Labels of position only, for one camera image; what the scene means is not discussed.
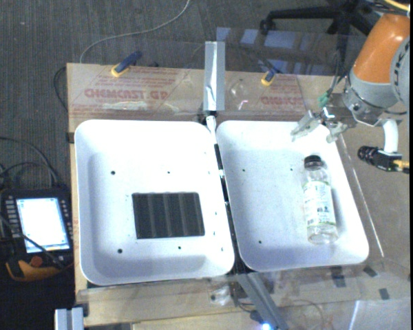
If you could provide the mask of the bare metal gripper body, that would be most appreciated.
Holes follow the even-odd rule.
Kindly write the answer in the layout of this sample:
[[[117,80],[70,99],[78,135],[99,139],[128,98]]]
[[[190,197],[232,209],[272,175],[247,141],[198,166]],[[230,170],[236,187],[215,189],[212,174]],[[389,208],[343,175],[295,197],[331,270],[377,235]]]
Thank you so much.
[[[328,127],[355,127],[357,123],[374,126],[383,112],[382,108],[372,106],[357,96],[332,93],[325,101],[320,115]]]

